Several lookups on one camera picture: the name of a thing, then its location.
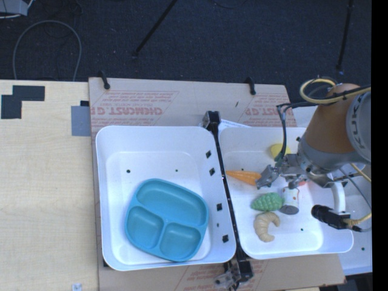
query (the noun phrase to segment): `blue plate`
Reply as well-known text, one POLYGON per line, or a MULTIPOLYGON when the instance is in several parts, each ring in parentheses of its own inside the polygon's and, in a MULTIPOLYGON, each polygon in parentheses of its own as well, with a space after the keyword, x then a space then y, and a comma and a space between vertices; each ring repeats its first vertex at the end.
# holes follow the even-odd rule
POLYGON ((140 184, 129 204, 124 229, 137 248, 176 262, 201 247, 209 209, 197 193, 161 179, 140 184))

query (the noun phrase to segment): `dark floor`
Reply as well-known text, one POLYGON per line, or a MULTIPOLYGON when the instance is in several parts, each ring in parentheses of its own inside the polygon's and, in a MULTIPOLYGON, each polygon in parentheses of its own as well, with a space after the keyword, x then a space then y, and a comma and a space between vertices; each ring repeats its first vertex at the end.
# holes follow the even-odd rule
POLYGON ((250 76, 285 85, 292 102, 318 76, 371 85, 372 0, 176 0, 141 47, 172 1, 35 0, 27 16, 3 12, 0 78, 87 81, 99 70, 205 82, 250 76))
POLYGON ((320 287, 320 291, 373 291, 373 274, 352 275, 346 277, 346 284, 320 287))

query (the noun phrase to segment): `light wood surface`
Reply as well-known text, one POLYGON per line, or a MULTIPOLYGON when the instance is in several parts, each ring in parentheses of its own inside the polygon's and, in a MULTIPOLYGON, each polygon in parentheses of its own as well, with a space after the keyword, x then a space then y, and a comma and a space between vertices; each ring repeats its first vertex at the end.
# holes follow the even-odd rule
MULTIPOLYGON (((0 93, 13 84, 1 81, 0 93)), ((91 138, 71 130, 71 106, 89 100, 89 86, 17 85, 45 85, 45 101, 0 120, 0 289, 98 290, 91 138)))

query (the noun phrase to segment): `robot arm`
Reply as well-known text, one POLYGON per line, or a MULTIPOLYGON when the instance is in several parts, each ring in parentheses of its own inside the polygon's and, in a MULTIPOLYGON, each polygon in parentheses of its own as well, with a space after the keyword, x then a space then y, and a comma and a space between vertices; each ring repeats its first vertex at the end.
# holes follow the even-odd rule
MULTIPOLYGON (((304 99, 315 102, 308 97, 304 99)), ((363 90, 355 84, 333 86, 298 140, 297 154, 278 156, 275 166, 268 165, 262 172, 261 179, 256 182, 257 188, 270 186, 279 176, 285 177, 290 189, 308 180, 322 188, 331 188, 335 208, 317 205, 312 209, 312 215, 337 229, 346 228, 343 219, 350 215, 344 213, 342 179, 333 174, 348 164, 371 165, 370 116, 370 89, 363 90)))

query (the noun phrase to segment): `yellow cable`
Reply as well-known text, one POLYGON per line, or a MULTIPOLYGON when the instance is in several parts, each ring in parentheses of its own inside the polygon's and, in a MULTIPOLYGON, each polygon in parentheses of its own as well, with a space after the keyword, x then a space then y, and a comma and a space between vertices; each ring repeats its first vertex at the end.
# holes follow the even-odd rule
POLYGON ((357 224, 360 224, 361 222, 364 222, 365 220, 370 219, 371 217, 372 217, 372 212, 368 213, 366 216, 362 217, 361 219, 343 219, 343 221, 349 226, 355 226, 357 224))
POLYGON ((365 89, 358 90, 357 92, 348 93, 348 94, 341 95, 341 96, 338 96, 338 97, 333 97, 333 98, 330 98, 330 99, 314 99, 314 98, 308 97, 304 93, 305 88, 308 85, 310 85, 312 83, 317 83, 317 82, 328 83, 328 84, 330 84, 333 87, 336 86, 335 82, 332 81, 332 80, 329 80, 329 79, 311 79, 311 80, 308 80, 308 81, 306 81, 305 83, 302 84, 302 86, 301 86, 301 88, 299 90, 299 93, 300 93, 301 97, 304 100, 306 100, 308 102, 311 102, 311 103, 314 103, 314 104, 330 104, 330 103, 335 102, 335 101, 343 100, 344 98, 348 98, 348 97, 355 96, 355 95, 360 95, 360 94, 363 94, 365 92, 371 91, 371 88, 367 87, 365 89))
POLYGON ((351 165, 355 170, 357 170, 357 172, 358 172, 361 176, 363 176, 365 179, 367 179, 367 181, 368 181, 369 183, 372 183, 372 180, 371 180, 365 173, 363 173, 363 172, 361 171, 361 169, 359 169, 355 164, 350 163, 350 165, 351 165))

